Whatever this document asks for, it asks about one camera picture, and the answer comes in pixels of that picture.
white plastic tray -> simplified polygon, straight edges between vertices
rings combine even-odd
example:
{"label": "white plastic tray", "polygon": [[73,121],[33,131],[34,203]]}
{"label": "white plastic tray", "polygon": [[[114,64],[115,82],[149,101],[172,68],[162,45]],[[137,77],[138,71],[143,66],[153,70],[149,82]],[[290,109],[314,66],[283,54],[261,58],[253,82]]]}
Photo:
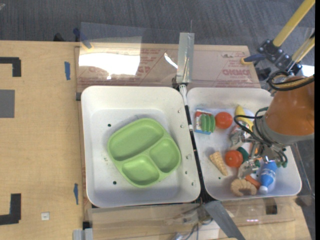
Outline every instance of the white plastic tray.
{"label": "white plastic tray", "polygon": [[[234,115],[237,105],[246,112],[256,113],[259,109],[268,107],[272,97],[267,90],[259,88],[192,88],[187,93],[192,124],[197,109],[206,110],[216,115],[220,111],[227,111]],[[194,133],[194,139],[200,160],[202,175],[206,191],[217,200],[252,199],[264,197],[294,196],[300,192],[302,181],[293,157],[291,148],[285,154],[288,158],[286,168],[278,168],[276,178],[268,194],[244,195],[236,197],[230,191],[230,184],[235,179],[238,169],[227,167],[228,176],[223,176],[209,160],[209,155],[220,151],[222,155],[230,147],[229,134],[233,125],[227,130],[215,128],[215,131],[206,135]]]}
{"label": "white plastic tray", "polygon": [[[101,208],[187,203],[200,194],[200,182],[182,96],[169,87],[90,86],[81,95],[86,191]],[[141,118],[157,120],[181,152],[180,166],[146,188],[131,185],[107,152],[108,138]]]}

toy tomato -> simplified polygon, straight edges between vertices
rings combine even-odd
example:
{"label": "toy tomato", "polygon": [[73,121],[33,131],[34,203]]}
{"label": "toy tomato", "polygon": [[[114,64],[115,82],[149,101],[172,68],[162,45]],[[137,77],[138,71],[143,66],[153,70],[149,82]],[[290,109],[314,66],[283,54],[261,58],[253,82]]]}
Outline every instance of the toy tomato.
{"label": "toy tomato", "polygon": [[232,125],[233,117],[228,112],[222,111],[214,117],[215,126],[220,129],[227,129]]}
{"label": "toy tomato", "polygon": [[224,160],[227,166],[239,168],[244,158],[238,150],[229,150],[225,153]]}

wooden surface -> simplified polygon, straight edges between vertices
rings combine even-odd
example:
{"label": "wooden surface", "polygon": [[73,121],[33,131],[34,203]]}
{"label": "wooden surface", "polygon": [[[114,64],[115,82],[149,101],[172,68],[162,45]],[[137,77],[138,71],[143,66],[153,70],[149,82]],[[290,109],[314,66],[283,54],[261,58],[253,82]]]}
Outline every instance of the wooden surface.
{"label": "wooden surface", "polygon": [[19,57],[22,65],[22,77],[12,77],[11,65],[0,64],[0,89],[15,90],[14,118],[0,118],[0,215],[9,214],[11,194],[21,193],[21,220],[0,225],[1,240],[71,240],[82,228],[77,45],[0,41],[0,57]]}

yellow toy banana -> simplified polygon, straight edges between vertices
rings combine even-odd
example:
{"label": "yellow toy banana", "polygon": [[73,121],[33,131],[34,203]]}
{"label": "yellow toy banana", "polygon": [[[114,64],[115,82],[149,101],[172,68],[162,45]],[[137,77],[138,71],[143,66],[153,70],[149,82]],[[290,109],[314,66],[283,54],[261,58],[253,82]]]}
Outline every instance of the yellow toy banana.
{"label": "yellow toy banana", "polygon": [[[238,105],[235,109],[235,113],[234,113],[236,116],[239,116],[239,115],[242,115],[242,116],[245,116],[246,113],[244,111],[244,109],[242,108],[242,106]],[[254,125],[254,123],[248,119],[248,118],[245,118],[245,117],[237,117],[236,119],[237,121],[243,121],[245,123],[247,123],[249,125],[249,129],[250,131],[252,131],[252,127]]]}

gray square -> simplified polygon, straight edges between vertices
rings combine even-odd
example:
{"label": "gray square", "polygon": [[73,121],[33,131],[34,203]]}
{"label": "gray square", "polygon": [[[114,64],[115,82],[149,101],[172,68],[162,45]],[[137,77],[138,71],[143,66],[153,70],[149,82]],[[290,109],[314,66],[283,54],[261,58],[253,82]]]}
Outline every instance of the gray square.
{"label": "gray square", "polygon": [[15,90],[0,89],[0,118],[15,117]]}

